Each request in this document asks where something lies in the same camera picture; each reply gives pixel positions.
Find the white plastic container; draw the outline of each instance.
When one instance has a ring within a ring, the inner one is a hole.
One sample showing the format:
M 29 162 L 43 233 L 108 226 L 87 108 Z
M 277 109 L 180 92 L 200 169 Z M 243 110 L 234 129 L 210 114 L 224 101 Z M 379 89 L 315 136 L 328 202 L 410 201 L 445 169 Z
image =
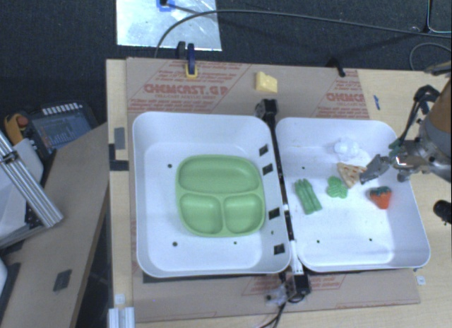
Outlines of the white plastic container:
M 379 121 L 353 119 L 284 118 L 276 127 L 297 255 L 303 264 L 320 272 L 421 267 L 430 247 L 409 182 L 397 181 L 390 168 L 364 185 L 348 190 L 346 199 L 327 195 L 327 179 L 339 176 L 340 157 L 334 144 L 346 136 L 360 151 L 347 164 L 366 166 L 377 154 L 387 156 L 396 134 Z M 303 212 L 294 183 L 306 178 L 322 210 Z M 387 210 L 378 209 L 367 196 L 371 187 L 392 189 Z
M 268 152 L 262 154 L 260 148 Z M 137 257 L 156 277 L 266 274 L 290 261 L 270 130 L 255 117 L 147 112 L 133 123 Z M 177 210 L 178 165 L 196 155 L 243 157 L 259 170 L 266 219 L 250 235 L 206 238 L 190 233 Z M 272 165 L 273 171 L 263 174 Z M 280 209 L 270 219 L 268 212 Z
M 334 144 L 354 139 L 361 150 L 347 163 L 365 166 L 388 153 L 396 135 L 384 123 L 349 119 L 287 118 L 277 125 L 282 169 L 298 258 L 320 272 L 420 267 L 430 249 L 409 182 L 394 170 L 349 191 L 347 199 L 326 195 L 327 179 L 338 176 Z M 268 152 L 261 155 L 262 148 Z M 207 238 L 190 233 L 177 211 L 178 165 L 197 155 L 247 158 L 260 171 L 266 220 L 257 232 Z M 145 273 L 173 276 L 271 274 L 283 271 L 291 251 L 270 130 L 255 117 L 147 112 L 133 123 L 137 256 Z M 273 171 L 264 174 L 263 168 Z M 305 215 L 294 183 L 306 178 L 323 209 Z M 370 187 L 393 190 L 380 210 L 366 198 Z M 279 216 L 270 218 L 278 211 Z

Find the blue tape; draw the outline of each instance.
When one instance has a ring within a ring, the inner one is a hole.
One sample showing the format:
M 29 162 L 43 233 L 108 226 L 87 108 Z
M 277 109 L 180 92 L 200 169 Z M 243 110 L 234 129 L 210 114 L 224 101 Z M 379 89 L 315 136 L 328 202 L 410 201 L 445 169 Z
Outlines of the blue tape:
M 379 104 L 379 99 L 376 97 L 376 95 L 374 95 L 374 100 L 375 100 L 375 106 L 378 110 L 380 110 L 380 104 Z
M 171 11 L 173 8 L 171 6 L 176 5 L 174 0 L 168 0 L 167 6 L 163 6 L 160 4 L 160 0 L 155 0 L 155 5 L 157 6 L 159 11 L 162 11 L 163 13 L 167 13 Z

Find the cardboard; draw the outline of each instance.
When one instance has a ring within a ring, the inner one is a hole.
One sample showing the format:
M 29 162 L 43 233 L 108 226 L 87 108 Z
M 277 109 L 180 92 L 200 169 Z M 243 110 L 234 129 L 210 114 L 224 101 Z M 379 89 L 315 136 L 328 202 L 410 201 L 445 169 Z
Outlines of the cardboard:
M 126 107 L 129 126 L 148 110 L 252 115 L 264 98 L 278 100 L 283 117 L 369 118 L 355 70 L 341 78 L 335 69 L 264 66 L 200 61 L 199 77 L 187 80 L 184 62 L 127 59 Z M 255 74 L 263 71 L 278 80 L 278 93 L 254 89 Z M 150 279 L 136 262 L 136 222 L 133 156 L 129 149 L 131 197 L 131 272 L 137 322 L 200 317 L 254 315 L 276 312 L 265 296 L 280 285 L 278 275 L 209 279 Z M 410 269 L 325 274 L 311 277 L 312 293 L 288 311 L 332 310 L 420 302 Z

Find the green divided plate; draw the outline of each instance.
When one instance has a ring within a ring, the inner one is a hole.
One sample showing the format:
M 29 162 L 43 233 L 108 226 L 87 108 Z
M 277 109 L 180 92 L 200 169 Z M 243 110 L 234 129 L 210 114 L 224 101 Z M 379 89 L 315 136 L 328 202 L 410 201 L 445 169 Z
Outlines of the green divided plate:
M 261 176 L 245 158 L 186 158 L 177 168 L 176 198 L 182 223 L 200 236 L 248 235 L 265 220 Z

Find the black clip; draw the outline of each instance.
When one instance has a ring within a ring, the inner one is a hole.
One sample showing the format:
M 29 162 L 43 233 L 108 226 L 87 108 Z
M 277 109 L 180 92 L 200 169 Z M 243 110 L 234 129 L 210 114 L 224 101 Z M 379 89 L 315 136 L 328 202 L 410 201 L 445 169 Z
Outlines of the black clip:
M 8 163 L 17 160 L 18 157 L 19 154 L 17 153 L 17 151 L 11 151 L 10 153 L 7 153 L 4 156 L 0 156 L 0 163 L 4 163 L 5 165 L 7 165 Z
M 185 74 L 187 78 L 198 76 L 198 69 L 195 64 L 195 44 L 192 42 L 187 46 Z
M 179 44 L 177 44 L 176 58 L 177 59 L 185 59 L 186 58 L 185 42 L 179 42 Z
M 325 65 L 327 68 L 329 67 L 335 67 L 338 70 L 339 76 L 341 78 L 345 77 L 345 72 L 342 66 L 340 65 L 339 61 L 335 57 L 331 57 L 330 60 L 328 60 L 328 63 Z

